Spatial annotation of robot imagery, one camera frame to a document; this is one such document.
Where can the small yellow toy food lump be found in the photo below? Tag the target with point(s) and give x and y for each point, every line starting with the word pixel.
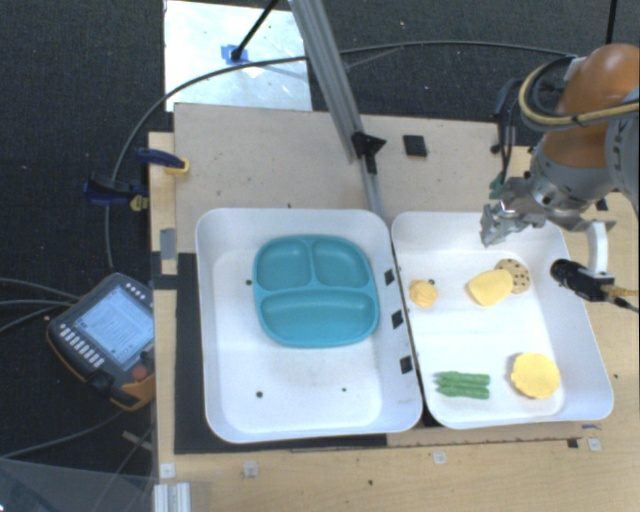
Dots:
pixel 423 293

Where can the yellow toy potato chip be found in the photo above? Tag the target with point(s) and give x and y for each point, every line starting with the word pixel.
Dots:
pixel 490 288

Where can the green toy asparagus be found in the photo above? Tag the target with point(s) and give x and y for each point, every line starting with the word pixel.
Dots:
pixel 462 385

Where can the teal divided plate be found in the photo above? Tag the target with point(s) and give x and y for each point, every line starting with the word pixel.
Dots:
pixel 315 310

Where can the brown cardboard board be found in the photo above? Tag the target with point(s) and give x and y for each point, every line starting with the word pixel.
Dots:
pixel 280 160

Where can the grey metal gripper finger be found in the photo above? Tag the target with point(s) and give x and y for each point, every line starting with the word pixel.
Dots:
pixel 511 227
pixel 489 226

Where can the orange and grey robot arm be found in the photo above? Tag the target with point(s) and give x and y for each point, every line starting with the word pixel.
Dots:
pixel 602 75

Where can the black block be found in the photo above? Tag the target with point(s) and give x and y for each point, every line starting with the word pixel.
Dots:
pixel 415 145

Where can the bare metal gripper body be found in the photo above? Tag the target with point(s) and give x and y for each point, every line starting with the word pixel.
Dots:
pixel 531 200

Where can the round yellow toy waffle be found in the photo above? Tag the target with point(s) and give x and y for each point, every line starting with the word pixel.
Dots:
pixel 535 376

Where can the white plastic tray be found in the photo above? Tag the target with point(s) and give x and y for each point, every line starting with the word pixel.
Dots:
pixel 300 390
pixel 490 340

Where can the black cylinder on white bracket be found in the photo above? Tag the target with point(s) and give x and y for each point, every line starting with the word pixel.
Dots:
pixel 575 277

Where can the chocolate chip biscuit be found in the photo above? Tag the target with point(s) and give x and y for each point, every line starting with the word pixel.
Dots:
pixel 521 277

